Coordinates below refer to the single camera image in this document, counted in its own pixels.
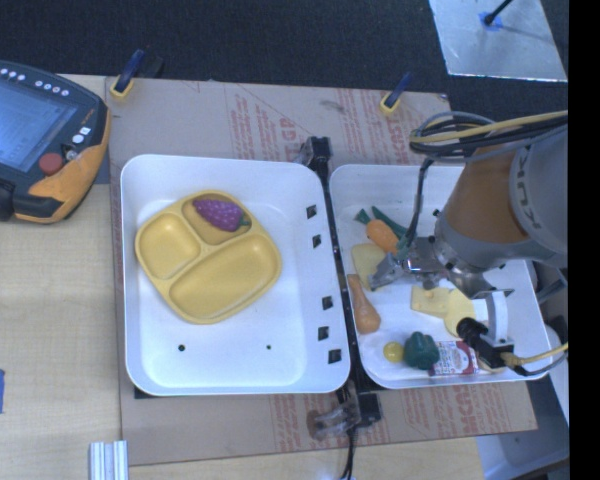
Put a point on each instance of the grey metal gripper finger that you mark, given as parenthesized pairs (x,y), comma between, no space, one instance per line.
(430,283)
(386,271)

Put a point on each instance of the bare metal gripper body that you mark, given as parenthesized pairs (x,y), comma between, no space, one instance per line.
(430,258)

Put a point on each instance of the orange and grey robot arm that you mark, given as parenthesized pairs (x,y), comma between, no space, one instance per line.
(485,208)

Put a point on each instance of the yellow cheese slice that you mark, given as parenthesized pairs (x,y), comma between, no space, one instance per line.
(427,302)

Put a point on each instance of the pale yellow wedge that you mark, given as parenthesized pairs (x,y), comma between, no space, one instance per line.
(365,260)

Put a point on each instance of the orange carrot with green leaves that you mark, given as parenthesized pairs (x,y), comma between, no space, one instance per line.
(381,234)

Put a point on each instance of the pale yellow rounded slice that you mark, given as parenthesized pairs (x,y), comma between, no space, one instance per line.
(458,310)

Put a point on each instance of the thin black rod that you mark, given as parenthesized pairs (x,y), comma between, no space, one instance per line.
(341,278)

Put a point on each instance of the white plastic tray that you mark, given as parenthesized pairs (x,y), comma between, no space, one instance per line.
(230,363)
(400,318)

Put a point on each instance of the green bell pepper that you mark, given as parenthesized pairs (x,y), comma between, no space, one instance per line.
(421,350)

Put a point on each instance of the yellow ball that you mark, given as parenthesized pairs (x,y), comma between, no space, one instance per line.
(393,352)

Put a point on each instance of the red and white carton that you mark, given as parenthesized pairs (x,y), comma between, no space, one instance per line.
(455,360)

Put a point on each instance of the yellow divided plate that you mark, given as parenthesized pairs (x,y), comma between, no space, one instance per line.
(220,278)

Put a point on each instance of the purple grapes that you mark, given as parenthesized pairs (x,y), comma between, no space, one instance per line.
(220,214)

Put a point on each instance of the brown cardboard board, red print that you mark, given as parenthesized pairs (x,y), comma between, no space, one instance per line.
(190,118)

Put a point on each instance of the black cylinder on white bracket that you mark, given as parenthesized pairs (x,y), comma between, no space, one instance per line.
(496,318)

